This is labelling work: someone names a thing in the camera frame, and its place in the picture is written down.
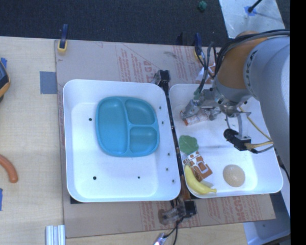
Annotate blue divided plate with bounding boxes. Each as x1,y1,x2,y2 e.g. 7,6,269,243
95,96,160,158

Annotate yellow banana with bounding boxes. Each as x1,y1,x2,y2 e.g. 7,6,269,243
184,164,218,195

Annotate orange sausage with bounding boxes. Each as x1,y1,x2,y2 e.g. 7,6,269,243
0,154,19,184

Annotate black block with thin wires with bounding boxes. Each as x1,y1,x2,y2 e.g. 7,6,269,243
158,200,197,225
154,69,171,87

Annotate green broccoli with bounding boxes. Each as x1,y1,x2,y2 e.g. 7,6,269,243
178,135,200,156

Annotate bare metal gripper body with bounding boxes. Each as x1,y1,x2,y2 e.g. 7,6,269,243
192,88,251,117

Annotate orange and white carton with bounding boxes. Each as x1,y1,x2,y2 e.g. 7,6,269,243
182,151,213,183

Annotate brown cardboard board red print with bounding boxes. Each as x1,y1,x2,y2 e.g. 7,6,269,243
54,39,276,238

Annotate white plastic tray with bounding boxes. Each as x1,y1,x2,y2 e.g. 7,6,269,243
62,79,182,203
168,83,284,199

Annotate thin black and white rod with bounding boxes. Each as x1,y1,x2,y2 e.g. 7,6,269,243
164,85,187,197

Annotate black cylinder on white bracket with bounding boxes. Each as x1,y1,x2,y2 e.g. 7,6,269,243
223,111,252,152

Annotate orange and white packet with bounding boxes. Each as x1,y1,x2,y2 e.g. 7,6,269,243
180,111,210,127

